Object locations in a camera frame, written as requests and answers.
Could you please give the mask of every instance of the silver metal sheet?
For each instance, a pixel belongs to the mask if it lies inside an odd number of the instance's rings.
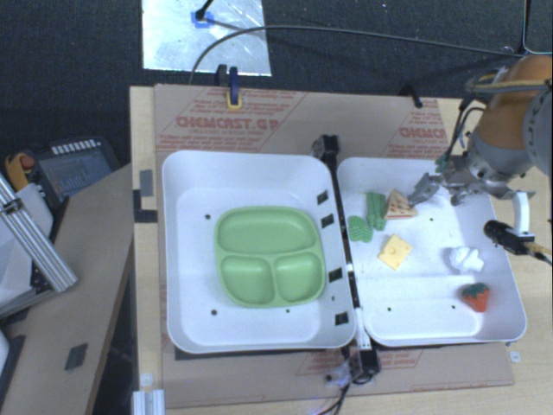
[[[206,18],[215,23],[197,22],[194,12],[205,2],[143,0],[144,68],[190,71],[201,52],[219,38],[236,29],[264,25],[261,0],[214,0]],[[219,64],[236,66],[243,75],[270,76],[264,31],[240,35],[220,44],[201,62],[198,72],[213,73]]]

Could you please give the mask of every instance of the yellow cheese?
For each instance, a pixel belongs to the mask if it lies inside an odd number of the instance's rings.
[[[393,234],[386,242],[378,257],[394,271],[401,265],[411,252],[411,245]]]

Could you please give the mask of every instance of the strawberry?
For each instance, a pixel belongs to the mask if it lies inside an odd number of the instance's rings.
[[[465,303],[471,306],[477,312],[485,312],[487,307],[487,298],[490,295],[490,289],[484,283],[470,284],[463,288],[462,298]]]

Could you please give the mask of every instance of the cheese slice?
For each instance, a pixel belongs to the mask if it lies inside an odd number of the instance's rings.
[[[409,201],[395,189],[390,192],[388,197],[388,205],[386,207],[387,220],[396,220],[402,218],[416,217],[418,212],[413,207],[409,206]]]
[[[396,234],[393,234],[386,242],[378,258],[395,271],[410,254],[411,249],[412,246],[407,241],[403,241]]]

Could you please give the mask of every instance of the green divided plate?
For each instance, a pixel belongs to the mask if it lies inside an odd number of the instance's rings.
[[[215,227],[219,278],[228,296],[252,308],[316,299],[326,269],[319,231],[292,207],[240,207]]]

